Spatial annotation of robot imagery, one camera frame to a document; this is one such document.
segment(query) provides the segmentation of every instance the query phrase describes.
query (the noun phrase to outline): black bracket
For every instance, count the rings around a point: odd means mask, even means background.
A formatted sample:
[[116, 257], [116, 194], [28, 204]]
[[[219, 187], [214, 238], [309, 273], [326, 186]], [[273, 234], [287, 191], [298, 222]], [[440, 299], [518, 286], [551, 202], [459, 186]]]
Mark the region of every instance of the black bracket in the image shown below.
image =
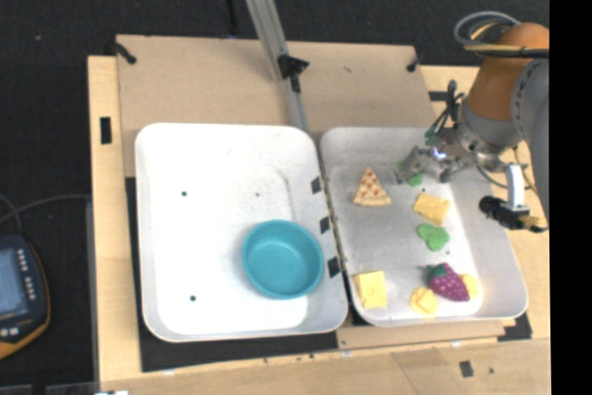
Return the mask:
[[295, 93], [300, 93], [300, 81], [298, 79], [298, 75], [301, 74], [310, 63], [308, 61], [304, 61], [302, 59], [298, 59], [289, 55], [282, 55], [277, 59], [277, 64], [279, 65], [279, 72], [281, 72], [281, 77], [286, 80], [290, 78], [290, 83], [292, 86], [292, 90]]

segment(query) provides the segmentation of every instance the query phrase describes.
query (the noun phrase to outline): white tray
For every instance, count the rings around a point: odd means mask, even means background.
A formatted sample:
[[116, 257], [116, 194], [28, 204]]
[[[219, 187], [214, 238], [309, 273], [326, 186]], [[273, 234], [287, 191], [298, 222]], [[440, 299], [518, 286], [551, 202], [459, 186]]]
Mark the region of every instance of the white tray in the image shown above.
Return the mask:
[[160, 339], [329, 332], [348, 311], [329, 272], [307, 296], [258, 293], [241, 265], [247, 232], [269, 219], [308, 229], [338, 255], [312, 139], [292, 127], [153, 124], [136, 139], [142, 308]]
[[[417, 324], [426, 317], [409, 304], [413, 290], [426, 286], [427, 265], [448, 262], [458, 273], [476, 277], [483, 291], [470, 302], [438, 297], [435, 320], [520, 315], [527, 305], [527, 293], [507, 233], [478, 208], [480, 199], [492, 193], [491, 185], [474, 169], [465, 170], [448, 184], [439, 182], [434, 168], [427, 170], [419, 187], [397, 182], [397, 164], [415, 145], [424, 146], [425, 131], [338, 128], [321, 139], [327, 188], [356, 310], [375, 326]], [[391, 205], [361, 207], [352, 202], [366, 166], [376, 172], [392, 199]], [[450, 201], [442, 225], [450, 234], [450, 242], [440, 252], [429, 250], [416, 234], [417, 226], [428, 222], [413, 210], [422, 191]], [[376, 270], [385, 272], [388, 306], [364, 309], [353, 277]]]

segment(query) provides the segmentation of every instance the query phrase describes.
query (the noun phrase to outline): device screen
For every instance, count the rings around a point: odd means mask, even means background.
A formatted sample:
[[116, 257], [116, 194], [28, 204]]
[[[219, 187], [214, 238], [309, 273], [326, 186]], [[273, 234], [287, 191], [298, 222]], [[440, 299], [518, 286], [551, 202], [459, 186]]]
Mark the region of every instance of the device screen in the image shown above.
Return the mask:
[[27, 294], [19, 275], [15, 251], [0, 250], [0, 321], [28, 311]]

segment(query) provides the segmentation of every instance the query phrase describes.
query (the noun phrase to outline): handheld device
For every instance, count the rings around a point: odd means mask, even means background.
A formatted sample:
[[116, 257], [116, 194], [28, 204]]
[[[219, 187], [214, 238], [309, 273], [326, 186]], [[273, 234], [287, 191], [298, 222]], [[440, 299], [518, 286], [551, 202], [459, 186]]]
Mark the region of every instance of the handheld device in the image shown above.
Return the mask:
[[20, 236], [0, 237], [0, 360], [39, 337], [49, 325], [43, 268]]

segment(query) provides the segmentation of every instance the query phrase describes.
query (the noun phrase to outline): toy fruit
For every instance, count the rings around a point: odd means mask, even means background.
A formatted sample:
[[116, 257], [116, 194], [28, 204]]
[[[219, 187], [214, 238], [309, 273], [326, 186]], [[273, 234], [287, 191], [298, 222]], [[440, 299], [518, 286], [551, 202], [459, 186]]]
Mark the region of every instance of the toy fruit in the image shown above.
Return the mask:
[[450, 265], [429, 265], [427, 270], [429, 288], [436, 294], [455, 302], [468, 302], [471, 299], [463, 280]]

